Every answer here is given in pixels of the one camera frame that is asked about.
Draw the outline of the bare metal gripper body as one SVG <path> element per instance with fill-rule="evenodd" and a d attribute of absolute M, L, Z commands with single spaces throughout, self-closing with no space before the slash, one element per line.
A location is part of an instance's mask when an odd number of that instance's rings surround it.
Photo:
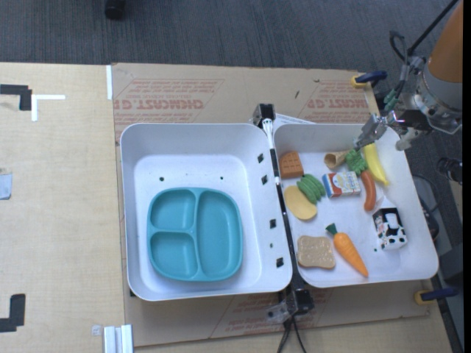
<path fill-rule="evenodd" d="M 388 112 L 402 127 L 418 131 L 437 130 L 454 135 L 462 128 L 460 111 L 423 96 L 400 96 L 388 103 Z"/>

